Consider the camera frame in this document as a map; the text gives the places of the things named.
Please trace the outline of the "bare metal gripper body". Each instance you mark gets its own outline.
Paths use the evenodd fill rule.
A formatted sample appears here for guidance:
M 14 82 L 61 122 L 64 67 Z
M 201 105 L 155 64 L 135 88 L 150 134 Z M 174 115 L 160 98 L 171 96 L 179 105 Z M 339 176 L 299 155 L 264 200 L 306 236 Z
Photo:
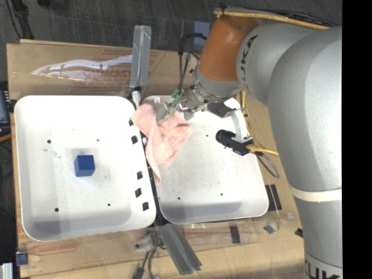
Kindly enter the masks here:
M 178 112 L 205 111 L 216 102 L 217 98 L 200 84 L 190 85 L 182 89 L 176 88 L 175 90 L 175 109 Z

